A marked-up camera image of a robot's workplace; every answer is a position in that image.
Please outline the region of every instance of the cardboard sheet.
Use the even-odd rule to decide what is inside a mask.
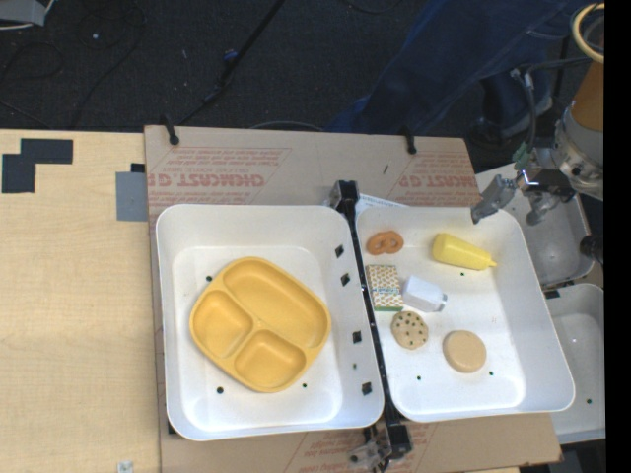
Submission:
[[[469,206],[480,199],[458,138],[222,128],[145,128],[154,317],[163,471],[308,473],[353,471],[348,452],[362,430],[293,433],[198,442],[170,433],[166,415],[160,280],[155,223],[178,203],[320,205],[337,180],[361,193],[410,206]],[[560,447],[547,414],[406,423],[413,449],[387,471],[441,473],[556,462]]]

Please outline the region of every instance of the toy pretzel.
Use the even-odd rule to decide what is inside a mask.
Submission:
[[[373,255],[394,254],[403,247],[403,237],[397,232],[380,232],[371,236],[366,244],[368,251]]]

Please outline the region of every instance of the round beige toy food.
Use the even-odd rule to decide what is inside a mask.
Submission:
[[[406,349],[418,349],[427,342],[429,329],[421,316],[409,310],[397,312],[390,324],[394,339]]]
[[[443,340],[443,353],[450,366],[459,372],[473,373],[486,361],[486,347],[471,331],[452,331]]]

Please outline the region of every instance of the black tape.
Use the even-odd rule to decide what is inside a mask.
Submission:
[[[144,173],[145,172],[145,164],[144,163],[132,163],[129,167],[129,171],[133,171],[134,173]]]
[[[20,154],[2,155],[2,192],[35,193],[35,165],[72,164],[73,141],[23,138]]]

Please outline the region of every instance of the gray tape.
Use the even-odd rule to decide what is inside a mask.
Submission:
[[[132,171],[116,172],[116,219],[147,221],[147,175]]]

